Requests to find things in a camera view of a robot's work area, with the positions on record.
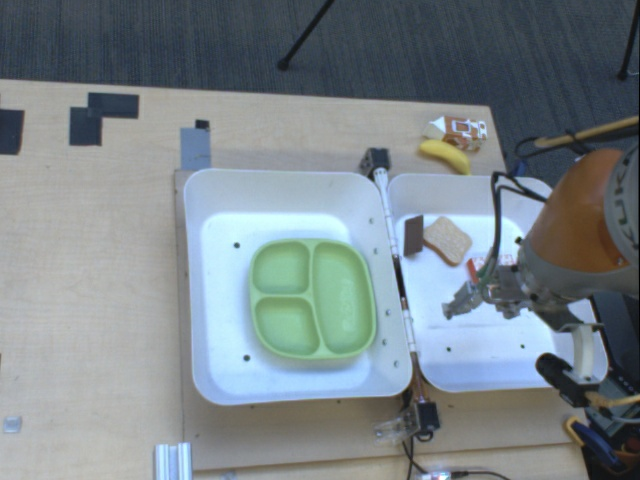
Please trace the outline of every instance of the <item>toy bread slice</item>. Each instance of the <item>toy bread slice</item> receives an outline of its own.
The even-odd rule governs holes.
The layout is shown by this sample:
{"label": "toy bread slice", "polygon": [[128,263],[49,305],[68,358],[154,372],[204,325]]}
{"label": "toy bread slice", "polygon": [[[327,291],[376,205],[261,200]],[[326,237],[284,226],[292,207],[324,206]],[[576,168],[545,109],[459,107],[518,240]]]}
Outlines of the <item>toy bread slice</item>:
{"label": "toy bread slice", "polygon": [[452,266],[462,263],[472,244],[469,235],[447,217],[438,217],[433,224],[425,228],[422,237],[427,247],[436,251]]}

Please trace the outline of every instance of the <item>wooden tabletop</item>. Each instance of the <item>wooden tabletop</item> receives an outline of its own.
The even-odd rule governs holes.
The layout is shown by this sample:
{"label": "wooden tabletop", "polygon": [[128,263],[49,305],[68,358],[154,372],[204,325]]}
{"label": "wooden tabletop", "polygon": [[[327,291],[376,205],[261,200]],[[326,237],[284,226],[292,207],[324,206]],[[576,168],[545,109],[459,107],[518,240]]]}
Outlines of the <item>wooden tabletop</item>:
{"label": "wooden tabletop", "polygon": [[[103,119],[100,147],[70,146],[70,108],[89,92],[139,95],[139,116]],[[0,419],[23,422],[0,434],[0,478],[152,478],[154,446],[185,438],[195,478],[405,478],[400,449],[371,437],[396,400],[194,411],[184,399],[180,129],[210,122],[216,167],[348,172],[385,147],[393,175],[452,173],[417,152],[422,130],[482,119],[472,171],[489,174],[504,168],[489,108],[3,80],[0,109],[25,111],[19,154],[0,155]],[[553,390],[432,394],[443,428],[417,450],[425,466],[586,478],[562,431],[576,412]]]}

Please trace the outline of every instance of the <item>snack package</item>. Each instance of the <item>snack package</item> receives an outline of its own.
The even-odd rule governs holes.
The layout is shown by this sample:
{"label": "snack package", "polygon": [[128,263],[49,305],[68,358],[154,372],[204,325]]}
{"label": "snack package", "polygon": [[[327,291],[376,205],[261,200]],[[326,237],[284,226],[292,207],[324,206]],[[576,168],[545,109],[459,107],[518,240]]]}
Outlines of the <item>snack package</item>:
{"label": "snack package", "polygon": [[442,116],[430,121],[422,135],[427,139],[448,142],[463,151],[475,151],[487,140],[487,123]]}

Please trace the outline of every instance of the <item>wooden stick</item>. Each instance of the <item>wooden stick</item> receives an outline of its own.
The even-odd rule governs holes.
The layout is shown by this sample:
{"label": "wooden stick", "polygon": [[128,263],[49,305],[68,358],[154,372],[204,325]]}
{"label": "wooden stick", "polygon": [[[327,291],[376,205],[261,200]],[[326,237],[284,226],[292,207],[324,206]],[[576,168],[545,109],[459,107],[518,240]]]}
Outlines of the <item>wooden stick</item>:
{"label": "wooden stick", "polygon": [[638,116],[628,117],[626,119],[621,119],[619,121],[613,121],[612,123],[603,124],[600,126],[595,126],[593,128],[587,128],[586,130],[582,130],[581,132],[577,132],[575,135],[560,135],[558,137],[540,137],[533,141],[534,146],[538,148],[552,148],[554,146],[562,146],[564,144],[569,144],[574,140],[586,140],[597,135],[604,135],[606,133],[615,132],[618,130],[623,130],[625,128],[630,128],[631,126],[638,126]]}

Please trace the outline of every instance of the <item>dark gray carpet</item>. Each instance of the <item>dark gray carpet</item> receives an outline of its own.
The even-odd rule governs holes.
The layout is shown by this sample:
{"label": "dark gray carpet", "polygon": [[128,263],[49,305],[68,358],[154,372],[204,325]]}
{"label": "dark gray carpet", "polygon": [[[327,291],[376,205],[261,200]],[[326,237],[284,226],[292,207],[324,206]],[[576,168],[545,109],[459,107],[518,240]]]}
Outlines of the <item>dark gray carpet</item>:
{"label": "dark gray carpet", "polygon": [[509,165],[519,139],[638,113],[615,78],[635,0],[338,0],[279,72],[323,1],[0,0],[0,78],[485,104]]}

